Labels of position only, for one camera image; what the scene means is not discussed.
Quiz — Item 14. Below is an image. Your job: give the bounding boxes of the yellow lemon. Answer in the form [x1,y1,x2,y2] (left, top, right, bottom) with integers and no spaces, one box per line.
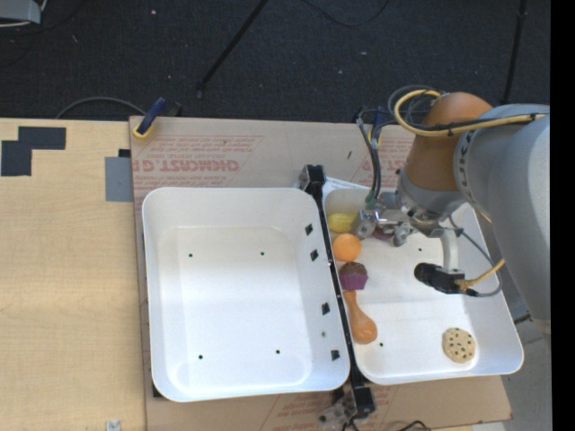
[327,212,359,234]

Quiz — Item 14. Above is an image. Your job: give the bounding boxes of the orange fruit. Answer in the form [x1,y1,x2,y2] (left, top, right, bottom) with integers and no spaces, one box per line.
[332,233,363,263]

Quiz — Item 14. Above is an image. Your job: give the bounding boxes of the brown cardboard board red print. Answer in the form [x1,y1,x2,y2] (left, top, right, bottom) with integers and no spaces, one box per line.
[128,115,514,431]

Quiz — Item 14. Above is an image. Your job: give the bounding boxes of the white plastic tray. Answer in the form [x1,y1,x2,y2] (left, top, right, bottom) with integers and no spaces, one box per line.
[323,188,526,386]
[141,186,351,403]

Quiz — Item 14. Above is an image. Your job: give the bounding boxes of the black cylinder on white bracket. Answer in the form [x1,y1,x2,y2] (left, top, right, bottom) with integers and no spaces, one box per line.
[412,228,466,295]

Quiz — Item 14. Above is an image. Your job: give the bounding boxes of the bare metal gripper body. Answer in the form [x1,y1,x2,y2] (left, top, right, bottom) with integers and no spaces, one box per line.
[375,190,451,238]

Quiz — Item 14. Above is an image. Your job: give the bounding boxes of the thin black rod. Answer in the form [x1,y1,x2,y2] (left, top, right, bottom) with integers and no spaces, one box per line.
[312,181,372,415]

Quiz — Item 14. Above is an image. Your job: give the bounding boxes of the chocolate chip biscuit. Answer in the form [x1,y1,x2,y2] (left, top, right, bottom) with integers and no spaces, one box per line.
[441,327,477,364]

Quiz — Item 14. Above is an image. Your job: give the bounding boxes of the purple cupcake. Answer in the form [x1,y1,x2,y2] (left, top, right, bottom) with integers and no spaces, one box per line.
[338,261,369,292]

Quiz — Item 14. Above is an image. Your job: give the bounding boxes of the black block with thin wires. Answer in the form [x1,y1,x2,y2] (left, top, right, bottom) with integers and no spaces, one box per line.
[298,163,327,193]
[351,386,376,418]

